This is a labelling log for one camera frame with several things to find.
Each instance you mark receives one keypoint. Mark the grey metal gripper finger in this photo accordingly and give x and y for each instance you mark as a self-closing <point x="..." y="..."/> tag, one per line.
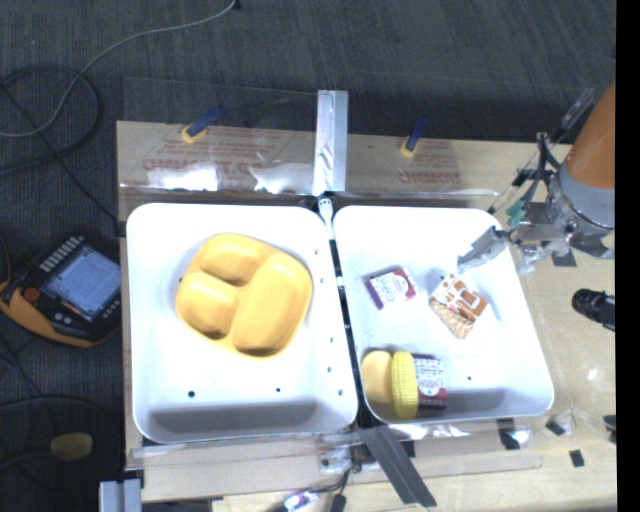
<point x="481" y="250"/>

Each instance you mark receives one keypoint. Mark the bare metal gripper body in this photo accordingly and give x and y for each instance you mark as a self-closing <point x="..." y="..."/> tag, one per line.
<point x="545" y="231"/>

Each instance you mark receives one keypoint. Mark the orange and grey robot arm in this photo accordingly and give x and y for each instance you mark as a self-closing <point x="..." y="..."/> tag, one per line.
<point x="595" y="145"/>

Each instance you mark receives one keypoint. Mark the orange and white biscuit packet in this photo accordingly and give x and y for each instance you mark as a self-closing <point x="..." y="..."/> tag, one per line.
<point x="457" y="305"/>

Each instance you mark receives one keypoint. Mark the purple packet with white label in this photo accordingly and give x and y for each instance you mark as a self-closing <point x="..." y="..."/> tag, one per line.
<point x="391" y="288"/>

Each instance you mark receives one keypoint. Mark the white plastic tray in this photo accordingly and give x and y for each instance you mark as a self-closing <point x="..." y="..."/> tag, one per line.
<point x="500" y="370"/>
<point x="240" y="390"/>

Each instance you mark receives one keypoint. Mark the brown cardboard board red print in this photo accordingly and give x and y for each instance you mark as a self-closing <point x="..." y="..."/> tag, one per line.
<point x="380" y="160"/>

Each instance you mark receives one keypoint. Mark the red can with white label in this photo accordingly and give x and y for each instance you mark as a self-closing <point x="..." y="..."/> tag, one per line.
<point x="431" y="382"/>

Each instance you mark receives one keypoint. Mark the thin black and white rod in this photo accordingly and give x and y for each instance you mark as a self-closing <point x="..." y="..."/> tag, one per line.
<point x="336" y="260"/>

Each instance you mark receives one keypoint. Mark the yellow corn cob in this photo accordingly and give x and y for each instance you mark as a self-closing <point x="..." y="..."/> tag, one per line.
<point x="405" y="385"/>

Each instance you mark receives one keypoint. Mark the yellow bread roll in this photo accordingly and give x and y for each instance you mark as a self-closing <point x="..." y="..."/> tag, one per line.
<point x="376" y="376"/>

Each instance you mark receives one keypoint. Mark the yellow divided plate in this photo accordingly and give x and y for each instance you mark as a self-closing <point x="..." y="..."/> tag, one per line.
<point x="260" y="305"/>

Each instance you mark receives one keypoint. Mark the black cylinder on white bracket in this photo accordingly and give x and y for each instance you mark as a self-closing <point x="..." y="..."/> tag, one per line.
<point x="592" y="305"/>

